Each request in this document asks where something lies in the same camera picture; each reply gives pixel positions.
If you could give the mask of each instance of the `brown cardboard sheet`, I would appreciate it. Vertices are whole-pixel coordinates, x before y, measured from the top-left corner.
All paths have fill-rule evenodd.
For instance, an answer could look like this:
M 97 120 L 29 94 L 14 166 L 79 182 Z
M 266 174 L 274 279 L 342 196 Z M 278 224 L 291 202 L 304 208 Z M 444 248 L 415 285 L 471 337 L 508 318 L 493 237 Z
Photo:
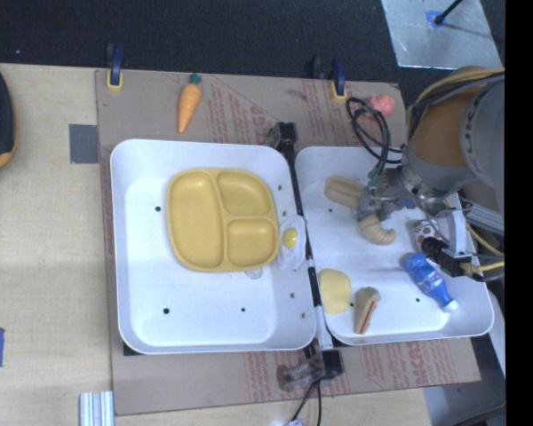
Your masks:
M 201 74 L 202 98 L 187 130 L 177 131 L 181 88 L 189 73 L 124 71 L 123 88 L 107 88 L 107 70 L 95 74 L 99 162 L 105 223 L 108 308 L 117 415 L 295 399 L 304 390 L 279 387 L 279 367 L 294 367 L 303 351 L 139 355 L 125 351 L 118 331 L 109 158 L 128 138 L 262 144 L 277 122 L 294 122 L 297 152 L 306 146 L 358 146 L 345 101 L 330 82 L 315 79 Z M 395 100 L 387 117 L 394 146 L 405 141 L 404 105 L 394 84 L 347 82 L 348 96 Z M 369 119 L 363 127 L 378 137 Z M 468 338 L 340 348 L 345 373 L 322 386 L 335 396 L 480 380 Z

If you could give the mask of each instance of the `wooden table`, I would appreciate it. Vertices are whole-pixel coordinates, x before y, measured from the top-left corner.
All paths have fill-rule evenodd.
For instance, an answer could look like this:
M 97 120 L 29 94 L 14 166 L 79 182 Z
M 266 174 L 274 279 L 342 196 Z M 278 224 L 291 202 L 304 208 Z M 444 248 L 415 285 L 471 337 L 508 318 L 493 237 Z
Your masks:
M 71 163 L 69 125 L 96 124 L 94 69 L 0 64 L 19 145 L 0 169 L 0 425 L 79 424 L 110 391 L 98 164 Z M 283 425 L 298 401 L 116 417 L 116 425 Z M 315 424 L 317 401 L 300 418 Z M 421 389 L 322 399 L 322 424 L 430 424 Z

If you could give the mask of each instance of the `toy carrot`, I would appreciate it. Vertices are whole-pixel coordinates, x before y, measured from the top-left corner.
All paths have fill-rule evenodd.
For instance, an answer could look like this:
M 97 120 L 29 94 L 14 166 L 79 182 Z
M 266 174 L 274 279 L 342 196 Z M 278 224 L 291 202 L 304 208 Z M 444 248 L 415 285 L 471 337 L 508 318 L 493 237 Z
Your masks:
M 193 73 L 189 76 L 189 84 L 186 85 L 179 95 L 179 107 L 178 107 L 178 132 L 181 134 L 187 128 L 187 124 L 192 118 L 195 112 L 197 103 L 202 96 L 202 91 L 197 85 L 202 78 Z

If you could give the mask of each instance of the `yellow plate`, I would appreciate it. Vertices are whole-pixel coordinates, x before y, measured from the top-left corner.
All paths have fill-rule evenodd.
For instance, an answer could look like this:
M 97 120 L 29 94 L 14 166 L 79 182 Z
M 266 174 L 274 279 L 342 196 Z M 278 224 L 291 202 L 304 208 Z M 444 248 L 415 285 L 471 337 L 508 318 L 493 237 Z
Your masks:
M 192 270 L 253 270 L 278 252 L 273 196 L 246 170 L 180 172 L 168 184 L 166 220 L 174 254 Z

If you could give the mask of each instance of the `blue bottle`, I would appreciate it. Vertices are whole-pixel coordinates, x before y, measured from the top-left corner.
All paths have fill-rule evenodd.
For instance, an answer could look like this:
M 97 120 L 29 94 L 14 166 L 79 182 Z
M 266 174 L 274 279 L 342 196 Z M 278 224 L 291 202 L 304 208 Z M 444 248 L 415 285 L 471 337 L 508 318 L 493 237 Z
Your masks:
M 405 269 L 412 279 L 420 286 L 423 292 L 437 300 L 445 312 L 452 312 L 458 308 L 458 303 L 446 289 L 446 283 L 442 276 L 428 263 L 425 255 L 418 252 L 409 257 L 405 263 Z

